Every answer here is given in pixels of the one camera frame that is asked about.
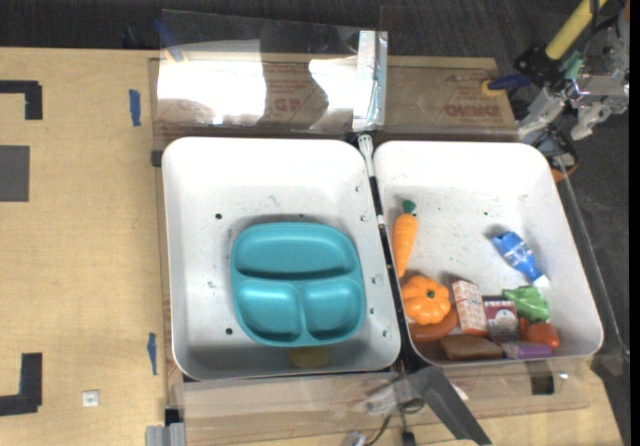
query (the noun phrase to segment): wooden tabletop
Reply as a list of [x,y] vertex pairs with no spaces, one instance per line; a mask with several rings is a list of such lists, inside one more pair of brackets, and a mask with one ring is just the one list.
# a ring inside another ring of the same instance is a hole
[[[28,202],[0,202],[0,395],[18,393],[21,354],[43,358],[42,405],[37,413],[0,417],[2,446],[143,445],[145,428],[164,421],[150,163],[149,63],[155,56],[0,49],[0,80],[37,80],[43,88],[42,120],[25,120],[23,95],[0,94],[0,146],[30,148]],[[140,126],[132,121],[130,90],[140,94]],[[157,341],[157,375],[147,349],[150,333]],[[580,408],[549,412],[547,404],[545,412],[486,417],[481,425],[495,444],[621,444],[600,379],[586,365],[572,376],[583,391],[585,403],[574,405]],[[83,392],[93,390],[99,405],[83,406]],[[420,444],[453,440],[439,423],[412,429]],[[258,444],[341,444],[344,437]],[[378,444],[400,444],[398,429]]]

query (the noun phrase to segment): orange carrot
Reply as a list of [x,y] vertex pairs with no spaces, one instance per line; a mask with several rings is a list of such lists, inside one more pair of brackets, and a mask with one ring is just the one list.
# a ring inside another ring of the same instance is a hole
[[413,211],[416,209],[412,201],[402,203],[404,213],[396,219],[393,227],[393,261],[396,264],[398,277],[404,276],[409,264],[409,256],[418,235],[418,219]]

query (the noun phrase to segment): yellow tube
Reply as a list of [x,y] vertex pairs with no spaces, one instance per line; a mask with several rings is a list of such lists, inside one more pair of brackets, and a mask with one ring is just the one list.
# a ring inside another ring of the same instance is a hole
[[[600,0],[604,6],[607,0]],[[551,60],[560,60],[591,22],[591,0],[582,0],[545,50]]]

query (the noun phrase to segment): toy pumpkin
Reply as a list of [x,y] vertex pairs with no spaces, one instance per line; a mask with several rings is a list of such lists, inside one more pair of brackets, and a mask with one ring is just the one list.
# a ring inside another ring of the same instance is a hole
[[420,325],[440,323],[451,310],[447,287],[424,275],[409,279],[401,294],[405,314]]

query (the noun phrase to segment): teal plate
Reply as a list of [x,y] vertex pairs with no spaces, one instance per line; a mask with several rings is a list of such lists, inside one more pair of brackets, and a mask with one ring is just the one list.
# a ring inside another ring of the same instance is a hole
[[323,224],[245,229],[231,250],[231,287],[240,326],[264,345],[338,343],[364,318],[358,252],[344,233]]

